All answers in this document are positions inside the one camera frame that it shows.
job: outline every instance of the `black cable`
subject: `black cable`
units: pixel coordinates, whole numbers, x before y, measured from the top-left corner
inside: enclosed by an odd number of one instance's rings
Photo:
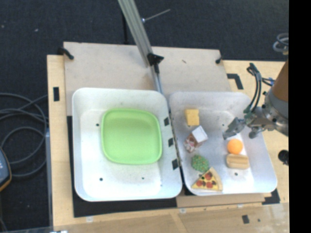
[[[273,80],[273,79],[267,79],[267,78],[262,78],[261,80],[262,80],[263,83],[265,83],[265,84],[268,85],[268,86],[272,86],[273,83],[275,82],[275,80]]]
[[[253,64],[250,63],[249,67],[247,68],[247,71],[252,74],[253,76],[255,76],[255,80],[256,80],[256,90],[255,90],[255,94],[253,96],[253,99],[251,101],[251,103],[249,104],[249,109],[251,112],[254,112],[256,107],[258,106],[259,100],[260,100],[260,94],[261,94],[261,74],[258,71],[257,67]]]
[[[0,217],[0,225],[1,225],[1,228],[2,228],[3,232],[7,232],[8,231],[8,229],[5,226],[4,221],[2,220],[2,217]]]
[[[3,147],[3,145],[5,144],[7,139],[12,134],[14,134],[18,131],[21,131],[21,130],[35,131],[36,133],[40,134],[42,138],[41,138],[37,148],[31,154],[29,154],[25,158],[22,158],[18,161],[9,161],[10,165],[25,163],[26,161],[30,160],[30,158],[32,158],[35,154],[37,154],[39,152],[39,150],[41,149],[41,147],[45,141],[45,135],[47,132],[47,127],[48,127],[48,118],[44,115],[42,109],[36,103],[43,100],[43,99],[46,99],[48,96],[44,95],[44,96],[41,96],[35,100],[30,100],[30,99],[28,99],[24,96],[21,96],[21,95],[16,95],[16,94],[12,94],[12,93],[0,93],[0,97],[17,98],[17,99],[21,99],[21,100],[27,102],[27,104],[25,104],[25,105],[23,105],[17,109],[16,108],[9,108],[9,109],[0,110],[0,115],[2,115],[2,116],[0,116],[0,121],[4,120],[6,118],[9,118],[9,117],[15,117],[15,116],[23,115],[23,116],[29,116],[29,117],[43,123],[43,132],[39,131],[38,129],[36,129],[34,127],[18,127],[16,129],[10,131],[5,136],[5,138],[3,139],[2,143],[1,143],[1,146]],[[39,112],[39,114],[27,112],[25,109],[30,107],[30,106],[34,106],[37,109],[37,111]],[[45,164],[46,164],[46,159],[35,170],[32,170],[28,173],[23,173],[23,174],[12,173],[12,176],[13,177],[27,177],[27,176],[33,175],[33,174],[37,173]]]
[[[257,76],[256,76],[255,71],[254,71],[254,69],[253,69],[252,63],[250,63],[250,66],[249,66],[246,70],[247,70],[250,74],[252,74],[252,75],[255,77],[255,81],[256,81],[256,90],[255,90],[255,94],[254,94],[254,96],[253,96],[252,101],[250,102],[250,104],[249,104],[249,106],[248,106],[249,109],[251,110],[252,105],[253,105],[253,103],[254,103],[254,101],[255,101],[255,99],[256,99],[256,97],[257,97],[257,94],[258,94],[259,84],[258,84]]]

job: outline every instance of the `metal rod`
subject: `metal rod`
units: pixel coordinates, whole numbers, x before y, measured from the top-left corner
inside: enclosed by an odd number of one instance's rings
[[[147,55],[153,53],[147,33],[141,21],[138,9],[134,0],[118,0],[120,8],[126,19],[127,25],[132,33],[138,50],[147,67],[150,67],[152,78],[154,80],[155,88],[158,92],[163,94],[160,75],[155,72],[154,67],[150,66]]]
[[[155,18],[155,17],[158,17],[158,16],[160,16],[160,15],[162,15],[162,14],[164,14],[164,13],[167,13],[167,12],[169,12],[169,11],[171,11],[171,9],[162,11],[162,12],[160,12],[160,13],[158,13],[158,14],[155,14],[155,15],[153,15],[153,16],[151,16],[151,17],[148,17],[148,18],[146,18],[146,19],[143,18],[143,19],[142,19],[142,22],[146,22],[146,21],[148,21],[148,20],[150,20],[150,19],[153,19],[153,18]]]

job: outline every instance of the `yellow cube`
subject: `yellow cube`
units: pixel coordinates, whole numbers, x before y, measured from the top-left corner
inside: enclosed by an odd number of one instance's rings
[[[185,116],[188,126],[200,125],[199,110],[187,109],[185,110]]]

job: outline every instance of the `toy food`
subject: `toy food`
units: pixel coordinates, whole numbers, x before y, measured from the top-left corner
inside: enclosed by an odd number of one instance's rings
[[[222,191],[223,184],[216,170],[211,167],[206,173],[196,180],[191,188]]]
[[[243,154],[228,154],[226,158],[228,167],[238,168],[238,169],[247,169],[249,168],[248,156]]]
[[[243,149],[243,142],[239,139],[231,139],[227,144],[229,153],[239,154]]]
[[[188,126],[200,125],[199,110],[187,109],[185,110],[185,116]]]
[[[191,153],[202,146],[207,139],[208,136],[206,132],[202,126],[199,126],[188,135],[187,139],[184,141],[184,146],[186,147],[186,150]]]
[[[196,154],[191,160],[191,165],[197,171],[206,172],[208,170],[209,163],[203,156]]]

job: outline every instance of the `black carpet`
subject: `black carpet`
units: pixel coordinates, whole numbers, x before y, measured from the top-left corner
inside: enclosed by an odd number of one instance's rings
[[[274,60],[286,57],[272,48],[276,36],[289,31],[289,0],[135,0],[152,46],[219,49],[224,59]],[[123,44],[117,0],[0,0],[0,93],[31,100],[47,94],[46,56],[64,41]],[[18,108],[19,99],[0,96],[0,110]],[[47,100],[38,105],[48,116]],[[42,124],[29,116],[0,121],[0,142],[14,128]],[[9,160],[27,156],[40,135],[14,134],[3,146]],[[45,147],[18,171],[33,170],[44,160]],[[0,193],[8,230],[49,225],[47,172],[14,179]]]

